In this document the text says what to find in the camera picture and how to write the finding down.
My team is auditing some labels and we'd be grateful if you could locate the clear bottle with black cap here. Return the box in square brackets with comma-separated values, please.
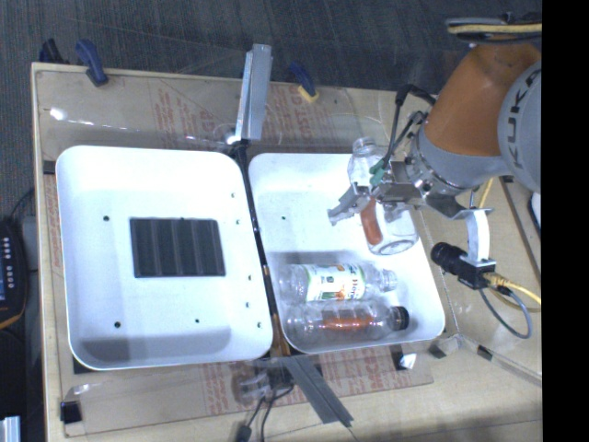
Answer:
[285, 302, 411, 343]

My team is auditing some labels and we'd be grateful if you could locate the black block with thin wires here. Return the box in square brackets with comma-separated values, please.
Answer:
[263, 364, 296, 390]

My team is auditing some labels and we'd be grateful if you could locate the clear open bottle orange label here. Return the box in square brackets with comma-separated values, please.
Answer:
[346, 136, 421, 257]

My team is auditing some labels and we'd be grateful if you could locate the black ribbed rectangular mat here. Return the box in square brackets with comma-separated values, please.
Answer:
[129, 216, 227, 279]

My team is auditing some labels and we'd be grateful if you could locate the brown cardboard board red print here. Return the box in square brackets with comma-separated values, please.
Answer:
[35, 70, 436, 437]

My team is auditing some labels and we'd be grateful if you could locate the white plastic tray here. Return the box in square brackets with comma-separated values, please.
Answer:
[247, 151, 447, 355]
[54, 144, 275, 372]

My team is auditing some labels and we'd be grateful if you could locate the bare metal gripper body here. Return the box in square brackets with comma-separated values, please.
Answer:
[367, 158, 444, 210]

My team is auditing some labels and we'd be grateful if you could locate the clear bottle green white label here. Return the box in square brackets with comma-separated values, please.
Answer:
[277, 262, 399, 305]

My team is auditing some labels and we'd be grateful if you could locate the black cylinder on white bracket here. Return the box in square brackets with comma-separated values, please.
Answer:
[430, 205, 498, 291]

